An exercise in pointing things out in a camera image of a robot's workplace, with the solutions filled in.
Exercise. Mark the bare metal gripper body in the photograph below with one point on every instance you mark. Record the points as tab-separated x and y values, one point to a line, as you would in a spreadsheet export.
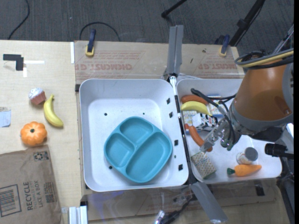
225	132

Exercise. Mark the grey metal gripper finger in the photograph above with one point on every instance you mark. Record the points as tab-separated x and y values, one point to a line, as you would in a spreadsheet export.
211	142
203	147

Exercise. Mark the orange sausage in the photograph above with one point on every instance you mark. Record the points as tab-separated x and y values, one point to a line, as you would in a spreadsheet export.
195	135
192	98

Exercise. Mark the beige patterned carton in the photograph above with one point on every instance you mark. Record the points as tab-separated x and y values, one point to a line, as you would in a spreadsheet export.
203	165

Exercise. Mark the cow print carton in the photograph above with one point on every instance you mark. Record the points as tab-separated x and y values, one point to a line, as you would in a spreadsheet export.
205	121

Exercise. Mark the white plastic tray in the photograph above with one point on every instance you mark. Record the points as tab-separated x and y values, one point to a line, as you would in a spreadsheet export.
98	134
229	157

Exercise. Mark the white and yellow small carton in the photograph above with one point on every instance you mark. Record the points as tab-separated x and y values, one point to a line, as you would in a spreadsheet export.
188	117

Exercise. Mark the small can with grey lid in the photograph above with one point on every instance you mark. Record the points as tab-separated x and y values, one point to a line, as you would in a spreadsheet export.
247	156

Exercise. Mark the yellow banana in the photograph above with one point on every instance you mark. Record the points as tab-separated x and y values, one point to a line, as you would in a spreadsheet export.
50	113
195	106

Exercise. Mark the orange carrot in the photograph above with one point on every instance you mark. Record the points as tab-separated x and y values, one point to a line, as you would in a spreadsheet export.
247	170

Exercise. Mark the blue divided plate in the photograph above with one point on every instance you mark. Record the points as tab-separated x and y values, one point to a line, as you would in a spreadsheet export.
144	153

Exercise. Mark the brown cardboard board red print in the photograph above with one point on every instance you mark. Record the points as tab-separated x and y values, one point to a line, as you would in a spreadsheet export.
130	64

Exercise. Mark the orange pumpkin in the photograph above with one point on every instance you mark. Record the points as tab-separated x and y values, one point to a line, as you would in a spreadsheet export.
33	134

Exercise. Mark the pink cupcake white frosting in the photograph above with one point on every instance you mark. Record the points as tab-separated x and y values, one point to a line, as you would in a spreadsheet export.
37	95

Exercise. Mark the brown paper bag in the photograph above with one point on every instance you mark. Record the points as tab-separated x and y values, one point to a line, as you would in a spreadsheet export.
25	190

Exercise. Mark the white paper packet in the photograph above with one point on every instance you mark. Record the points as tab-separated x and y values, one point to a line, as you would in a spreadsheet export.
4	118

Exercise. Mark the black cylinder on white bracket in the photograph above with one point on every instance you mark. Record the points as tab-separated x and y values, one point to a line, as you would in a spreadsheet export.
275	149

